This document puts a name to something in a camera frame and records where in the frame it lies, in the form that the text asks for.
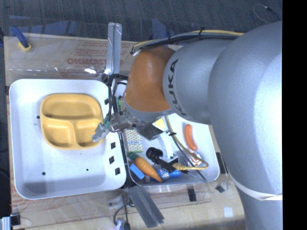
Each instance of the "toy sausage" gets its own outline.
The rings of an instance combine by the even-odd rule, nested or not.
[[[186,144],[188,145],[188,147],[193,150],[196,151],[197,150],[197,146],[193,140],[192,137],[192,125],[187,124],[184,127],[184,139],[186,141]]]

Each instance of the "table surface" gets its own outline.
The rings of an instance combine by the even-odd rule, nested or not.
[[[17,193],[12,166],[9,105],[9,97],[7,97],[12,213],[20,215],[20,224],[13,228],[115,229],[113,214],[116,208],[110,208],[107,202],[116,198],[120,190],[42,200],[27,200]],[[211,135],[215,151],[219,152],[212,129]],[[221,186],[224,191],[216,190],[217,186]],[[165,218],[163,224],[152,229],[245,229],[243,207],[236,187],[227,174],[221,174],[214,182],[194,185],[194,190],[196,202],[189,200],[184,186],[175,188],[171,192],[167,192],[169,191],[167,188],[165,192],[159,194],[150,192]],[[125,211],[121,210],[118,218],[125,219],[124,213]],[[145,223],[135,208],[127,207],[127,213],[131,229],[146,229]]]

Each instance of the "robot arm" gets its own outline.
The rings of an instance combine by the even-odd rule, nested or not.
[[[281,75],[282,22],[176,52],[144,50],[132,65],[122,116],[133,127],[170,113],[212,125],[247,229],[282,229]]]

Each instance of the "cable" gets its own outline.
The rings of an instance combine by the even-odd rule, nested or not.
[[[195,155],[195,153],[190,152],[187,148],[185,148],[185,147],[182,145],[182,143],[178,140],[177,136],[175,135],[175,133],[174,133],[174,131],[173,131],[173,129],[172,129],[172,126],[171,126],[171,124],[170,124],[170,122],[169,122],[168,116],[165,116],[165,118],[166,118],[167,126],[169,127],[170,132],[172,133],[172,137],[173,137],[173,139],[176,141],[176,143],[178,143],[178,145],[179,145],[186,153],[188,153],[190,156],[192,156],[194,159],[200,160],[201,162],[203,162],[203,163],[205,164],[205,168],[207,168],[207,167],[209,166],[209,164],[208,164],[205,160],[203,160],[203,159],[197,157],[197,156]]]
[[[118,214],[118,212],[119,212],[121,209],[123,209],[123,207],[126,208],[126,209],[125,209],[125,211],[126,211],[126,220],[127,220],[127,223],[128,223],[127,205],[129,205],[129,204],[132,204],[132,202],[129,201],[128,203],[124,204],[122,207],[120,207],[119,209],[117,209],[117,210],[115,211],[114,216],[113,216],[113,222],[114,222],[115,226],[117,226],[116,215]]]
[[[5,129],[7,128],[7,124],[5,124],[5,123],[0,123],[0,125],[4,126]],[[4,149],[0,150],[0,153],[1,153],[1,152],[5,152],[5,151],[7,151],[7,150],[8,150],[8,147],[6,146]]]
[[[269,22],[269,21],[266,21],[266,20],[262,19],[262,18],[257,14],[257,12],[256,12],[256,7],[257,7],[257,6],[264,7],[267,11],[271,11],[271,12],[278,18],[278,20],[279,20],[278,15],[277,15],[272,9],[270,9],[268,6],[265,6],[265,5],[263,5],[263,4],[256,4],[256,5],[254,6],[254,8],[253,8],[254,13],[255,13],[255,15],[258,17],[258,19],[262,20],[262,21],[265,22],[265,23],[273,23],[273,22],[276,22],[276,21]]]
[[[109,111],[108,111],[108,122],[111,122],[111,113],[112,113],[112,85],[113,85],[113,80],[118,79],[118,80],[128,80],[128,77],[125,75],[120,75],[120,74],[112,74],[108,76],[106,85],[108,87],[108,102],[109,102]]]
[[[184,174],[187,174],[187,175],[189,175],[189,176],[192,176],[192,177],[196,178],[197,180],[200,180],[201,182],[205,182],[205,183],[207,182],[206,180],[204,181],[202,178],[199,178],[198,176],[192,174],[192,173],[189,172],[189,171],[181,171],[181,173],[184,173]]]
[[[119,85],[119,84],[127,85],[127,83],[125,83],[125,82],[117,82],[116,84],[117,85]]]
[[[4,33],[0,27],[0,46],[4,47]]]
[[[199,166],[199,167],[193,167],[193,166],[186,166],[181,163],[173,163],[172,166],[178,170],[178,171],[186,171],[186,170],[205,170],[208,168],[208,166]]]
[[[231,31],[223,31],[223,30],[199,30],[189,33],[182,33],[175,36],[170,36],[163,39],[155,39],[155,40],[149,40],[144,41],[140,43],[136,43],[132,50],[131,54],[133,55],[135,52],[138,52],[139,50],[146,50],[151,49],[154,47],[162,46],[165,44],[173,44],[173,43],[179,43],[184,42],[191,39],[236,39],[237,37],[243,35],[244,33],[236,33]]]
[[[170,125],[170,122],[169,122],[169,119],[168,119],[168,116],[165,116],[166,117],[166,125],[167,125],[167,128],[169,129],[169,130],[171,130],[171,132],[173,133],[173,129],[172,129],[172,127],[171,127],[171,125]],[[181,154],[183,155],[183,157],[185,158],[185,160],[186,161],[189,161],[189,159],[188,159],[188,157],[187,157],[187,155],[184,153],[184,151],[182,150],[182,148],[178,145],[178,143],[176,142],[176,140],[175,140],[175,135],[172,135],[172,139],[173,139],[173,141],[174,141],[174,143],[175,143],[175,145],[177,146],[177,148],[179,149],[179,151],[181,152]],[[203,181],[203,182],[207,182],[207,179],[199,172],[199,171],[196,171],[199,175],[200,175],[200,177],[202,178],[202,180],[201,179],[199,179],[199,180],[201,180],[201,181]]]

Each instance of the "black hole in tray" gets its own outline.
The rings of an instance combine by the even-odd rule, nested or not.
[[[120,174],[120,168],[115,169],[115,175],[118,175],[118,174]]]
[[[113,163],[115,160],[114,160],[114,156],[112,156],[111,158],[109,158],[109,163]]]

